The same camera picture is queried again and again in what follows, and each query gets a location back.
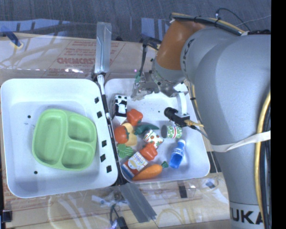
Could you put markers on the red tomato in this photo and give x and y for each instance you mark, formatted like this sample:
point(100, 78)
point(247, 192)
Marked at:
point(120, 135)

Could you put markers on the green leafy vegetable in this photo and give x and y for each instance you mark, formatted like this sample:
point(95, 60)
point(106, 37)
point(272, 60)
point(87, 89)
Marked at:
point(124, 151)

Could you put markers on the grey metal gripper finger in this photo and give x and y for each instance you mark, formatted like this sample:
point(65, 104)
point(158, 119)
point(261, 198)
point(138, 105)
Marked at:
point(135, 94)
point(145, 92)

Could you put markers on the yellow pear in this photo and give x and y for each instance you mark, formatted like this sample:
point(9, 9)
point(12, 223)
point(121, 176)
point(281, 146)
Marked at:
point(132, 139)

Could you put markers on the brown cardboard board red print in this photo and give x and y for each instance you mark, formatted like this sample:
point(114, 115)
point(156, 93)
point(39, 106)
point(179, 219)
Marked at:
point(69, 56)

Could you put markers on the green divided plate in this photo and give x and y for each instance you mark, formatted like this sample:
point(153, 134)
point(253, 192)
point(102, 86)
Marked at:
point(64, 139)

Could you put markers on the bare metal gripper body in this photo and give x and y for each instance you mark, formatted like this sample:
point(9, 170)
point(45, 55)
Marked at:
point(149, 82)

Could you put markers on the orange bell pepper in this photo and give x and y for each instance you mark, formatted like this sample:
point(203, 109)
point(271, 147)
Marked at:
point(134, 117)
point(149, 151)

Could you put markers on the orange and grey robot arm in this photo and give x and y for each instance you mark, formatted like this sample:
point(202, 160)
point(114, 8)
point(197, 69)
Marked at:
point(228, 85)

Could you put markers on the orange and white juice bottle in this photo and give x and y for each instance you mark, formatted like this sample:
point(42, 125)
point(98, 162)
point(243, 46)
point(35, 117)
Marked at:
point(135, 163)

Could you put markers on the white can strawberry print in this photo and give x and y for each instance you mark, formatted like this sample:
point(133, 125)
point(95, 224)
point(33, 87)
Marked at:
point(153, 138)

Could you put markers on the white plastic tray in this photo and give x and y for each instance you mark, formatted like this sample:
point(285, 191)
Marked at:
point(195, 156)
point(19, 151)

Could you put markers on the dark green chili pepper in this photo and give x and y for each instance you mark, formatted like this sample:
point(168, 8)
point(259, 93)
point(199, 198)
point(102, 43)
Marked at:
point(145, 128)

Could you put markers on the black cylinder on white bracket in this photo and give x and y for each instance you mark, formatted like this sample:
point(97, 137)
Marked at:
point(171, 113)

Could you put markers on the white can green red print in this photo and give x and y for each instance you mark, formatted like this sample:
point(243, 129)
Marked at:
point(172, 132)

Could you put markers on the blue plastic bottle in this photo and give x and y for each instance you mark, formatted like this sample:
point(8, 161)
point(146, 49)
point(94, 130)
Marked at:
point(176, 157)

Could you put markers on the orange carrot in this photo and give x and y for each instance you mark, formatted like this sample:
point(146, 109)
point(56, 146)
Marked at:
point(149, 172)

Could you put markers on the black and white carton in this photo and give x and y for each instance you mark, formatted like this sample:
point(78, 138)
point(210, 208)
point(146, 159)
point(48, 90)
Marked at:
point(120, 106)

